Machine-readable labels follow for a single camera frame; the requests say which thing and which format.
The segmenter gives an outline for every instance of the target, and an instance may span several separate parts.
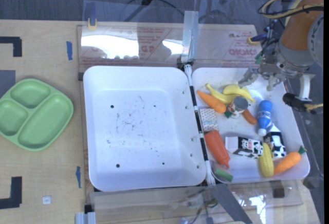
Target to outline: brown sausage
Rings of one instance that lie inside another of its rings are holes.
[[[257,124],[257,119],[252,116],[248,109],[245,109],[242,113],[243,117],[247,120],[250,124]]]

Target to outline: green plate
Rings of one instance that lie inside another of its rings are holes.
[[[50,146],[73,115],[72,101],[37,79],[17,82],[0,98],[0,134],[30,151]]]

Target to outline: yellow corn cob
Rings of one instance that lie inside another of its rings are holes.
[[[263,154],[259,158],[261,170],[264,177],[271,177],[274,174],[274,164],[272,160],[271,150],[267,143],[263,143]]]

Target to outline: small white square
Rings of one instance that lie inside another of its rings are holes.
[[[42,203],[45,204],[51,204],[51,196],[43,196],[42,197]]]

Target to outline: black corner marker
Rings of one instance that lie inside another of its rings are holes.
[[[12,51],[13,57],[22,56],[22,40],[20,37],[0,36],[0,43],[3,43],[3,44],[11,43],[12,47],[13,47],[13,51]]]
[[[0,209],[19,208],[20,204],[22,204],[22,177],[12,177],[10,197],[0,199]]]

